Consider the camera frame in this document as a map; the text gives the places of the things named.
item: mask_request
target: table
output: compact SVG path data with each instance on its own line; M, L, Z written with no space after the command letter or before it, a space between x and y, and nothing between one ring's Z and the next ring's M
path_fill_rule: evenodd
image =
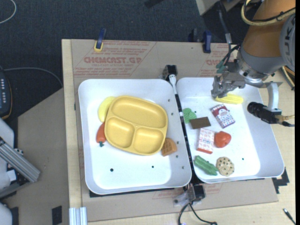
M182 52L186 50L187 56L184 60L196 61L194 54L201 53L202 45L193 44L193 49L197 52L191 52L190 43L170 43L157 42L161 53L164 49L167 51L172 48L173 60L181 61ZM81 181L79 173L78 158L78 140L76 129L76 114L74 110L75 89L73 78L72 48L71 40L62 40L62 56L63 56L63 74L64 74L64 96L65 96L65 116L66 116L66 135L67 135L67 165L68 165L68 183L69 183L69 206L70 208L80 208L83 205L81 195ZM270 78L276 82L283 81L281 74L277 73ZM268 93L261 90L261 96L265 104L268 101ZM294 114L295 111L295 93L291 91L287 83L283 83L279 87L279 105L283 110L283 115ZM247 206L237 206L230 208L219 208L211 210L198 211L202 219L208 221L217 221L218 224L289 224L291 221L284 214L283 208L286 208L292 217L296 219L295 206L295 130L293 127L283 127L280 125L272 126L274 135L278 142L282 157L289 176L289 184L280 187L278 194L278 202L255 204ZM89 222L91 225L114 225L114 224L177 224L178 213L168 213L163 215L152 215L146 217L133 217L124 219L115 219L107 221ZM182 222L187 224L200 224L199 220L190 211L186 211L181 218Z

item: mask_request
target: yellow plate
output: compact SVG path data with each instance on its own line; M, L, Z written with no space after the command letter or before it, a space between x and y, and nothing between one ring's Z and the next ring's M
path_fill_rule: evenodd
M105 136L114 147L140 155L161 150L168 127L165 110L131 96L114 99L105 120Z

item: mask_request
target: red tomato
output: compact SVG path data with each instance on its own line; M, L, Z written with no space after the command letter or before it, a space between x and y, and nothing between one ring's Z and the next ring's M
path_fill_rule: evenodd
M231 135L226 132L218 132L215 134L215 145L218 148L225 147L231 141Z

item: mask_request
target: green cucumber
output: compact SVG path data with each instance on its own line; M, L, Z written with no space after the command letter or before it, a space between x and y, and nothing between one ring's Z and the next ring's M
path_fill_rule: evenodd
M203 171L205 171L205 173L207 173L208 175L217 176L218 169L202 157L196 156L194 159L194 164Z

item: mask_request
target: black floor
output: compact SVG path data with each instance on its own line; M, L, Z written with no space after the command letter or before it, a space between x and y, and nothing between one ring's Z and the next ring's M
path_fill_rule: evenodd
M0 66L6 70L13 93L13 120L61 88L51 74L62 78L61 40L106 39L187 42L192 29L212 33L212 42L226 42L217 6L200 16L195 0L0 0ZM248 26L240 5L225 15L234 43Z

